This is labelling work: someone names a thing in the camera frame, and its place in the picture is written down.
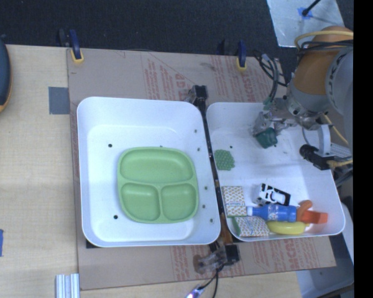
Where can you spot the blue bottle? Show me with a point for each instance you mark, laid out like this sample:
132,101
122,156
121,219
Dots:
272,213

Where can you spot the black and white carton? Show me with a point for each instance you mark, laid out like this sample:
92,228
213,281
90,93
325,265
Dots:
273,195

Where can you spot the green grapes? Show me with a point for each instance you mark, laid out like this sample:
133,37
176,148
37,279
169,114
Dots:
224,159

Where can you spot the dark green cube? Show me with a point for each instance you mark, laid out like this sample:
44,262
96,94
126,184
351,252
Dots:
266,138

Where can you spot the white plastic tray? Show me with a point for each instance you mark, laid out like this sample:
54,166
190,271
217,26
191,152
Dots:
143,120
267,169

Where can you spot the orange patterned white packet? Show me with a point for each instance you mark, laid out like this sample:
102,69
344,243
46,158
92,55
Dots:
251,227
234,200

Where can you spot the yellow banana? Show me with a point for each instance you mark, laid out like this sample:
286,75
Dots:
286,228

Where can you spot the green divided plate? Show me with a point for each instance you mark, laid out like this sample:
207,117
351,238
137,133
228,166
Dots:
157,182

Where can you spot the orange red block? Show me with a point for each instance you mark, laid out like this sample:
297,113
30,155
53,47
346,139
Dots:
315,217

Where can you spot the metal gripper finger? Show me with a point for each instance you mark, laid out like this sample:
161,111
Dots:
260,124
280,127

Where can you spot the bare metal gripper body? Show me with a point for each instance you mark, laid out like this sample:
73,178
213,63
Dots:
293,113

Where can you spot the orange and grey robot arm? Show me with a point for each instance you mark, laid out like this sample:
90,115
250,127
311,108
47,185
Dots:
311,73

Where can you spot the black cylinder on white bracket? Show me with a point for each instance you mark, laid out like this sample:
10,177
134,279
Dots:
317,158

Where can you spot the brown cardboard board red print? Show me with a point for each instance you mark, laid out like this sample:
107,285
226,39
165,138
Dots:
118,73

